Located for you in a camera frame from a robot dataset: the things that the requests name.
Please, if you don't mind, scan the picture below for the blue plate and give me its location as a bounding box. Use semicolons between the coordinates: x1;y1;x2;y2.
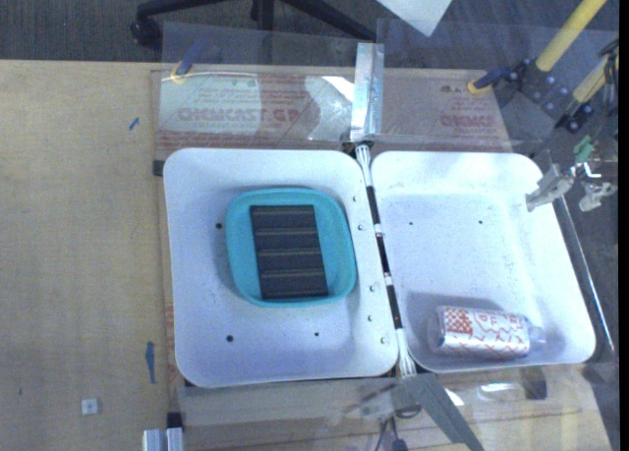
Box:
224;186;358;309

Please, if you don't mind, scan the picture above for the white plastic tray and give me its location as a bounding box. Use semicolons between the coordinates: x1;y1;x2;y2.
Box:
369;149;598;374
161;146;400;389

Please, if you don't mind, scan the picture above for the dark brown ribbed rectangular block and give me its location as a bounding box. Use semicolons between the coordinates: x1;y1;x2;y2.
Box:
248;203;331;302

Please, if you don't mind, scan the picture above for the white bottle with red print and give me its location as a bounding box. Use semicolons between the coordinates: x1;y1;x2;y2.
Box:
426;305;547;360

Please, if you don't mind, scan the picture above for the brown cardboard board red print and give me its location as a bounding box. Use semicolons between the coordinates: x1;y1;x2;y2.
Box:
149;68;606;442

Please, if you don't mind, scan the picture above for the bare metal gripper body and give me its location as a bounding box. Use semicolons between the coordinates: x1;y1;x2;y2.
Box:
570;159;619;186

